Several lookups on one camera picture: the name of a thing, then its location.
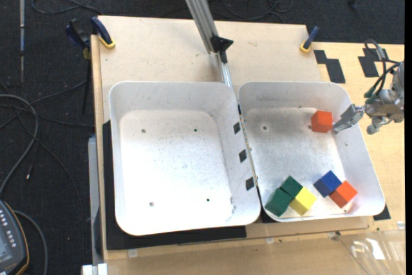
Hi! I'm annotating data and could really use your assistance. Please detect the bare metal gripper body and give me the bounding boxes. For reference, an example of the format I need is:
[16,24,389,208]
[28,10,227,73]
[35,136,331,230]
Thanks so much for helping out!
[364,61,406,124]

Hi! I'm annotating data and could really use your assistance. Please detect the orange cube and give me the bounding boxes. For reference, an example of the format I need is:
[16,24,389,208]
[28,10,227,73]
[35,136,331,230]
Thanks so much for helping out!
[310,109,334,134]
[328,180,359,209]

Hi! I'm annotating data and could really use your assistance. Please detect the white plastic tray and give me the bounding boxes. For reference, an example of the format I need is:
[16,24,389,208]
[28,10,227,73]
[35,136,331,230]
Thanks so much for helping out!
[108,80,262,237]
[238,81,387,223]

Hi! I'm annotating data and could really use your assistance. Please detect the blue cube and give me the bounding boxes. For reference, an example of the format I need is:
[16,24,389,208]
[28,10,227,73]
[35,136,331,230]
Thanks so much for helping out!
[312,169,343,198]

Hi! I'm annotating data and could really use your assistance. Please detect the green cube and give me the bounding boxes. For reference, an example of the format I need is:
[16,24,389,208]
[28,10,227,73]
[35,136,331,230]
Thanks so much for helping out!
[279,175,304,199]
[264,187,294,218]

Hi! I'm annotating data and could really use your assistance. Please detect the yellow cube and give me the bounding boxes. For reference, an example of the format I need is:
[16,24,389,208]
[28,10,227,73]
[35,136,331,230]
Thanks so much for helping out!
[289,187,318,217]

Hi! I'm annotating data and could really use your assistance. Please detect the thin black and white rod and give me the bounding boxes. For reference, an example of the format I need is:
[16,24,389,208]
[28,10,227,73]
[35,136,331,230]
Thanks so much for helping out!
[237,101,259,191]

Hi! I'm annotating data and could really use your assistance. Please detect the pale wooden board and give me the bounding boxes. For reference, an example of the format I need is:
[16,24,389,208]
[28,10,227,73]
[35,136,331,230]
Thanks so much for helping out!
[96,15,371,261]

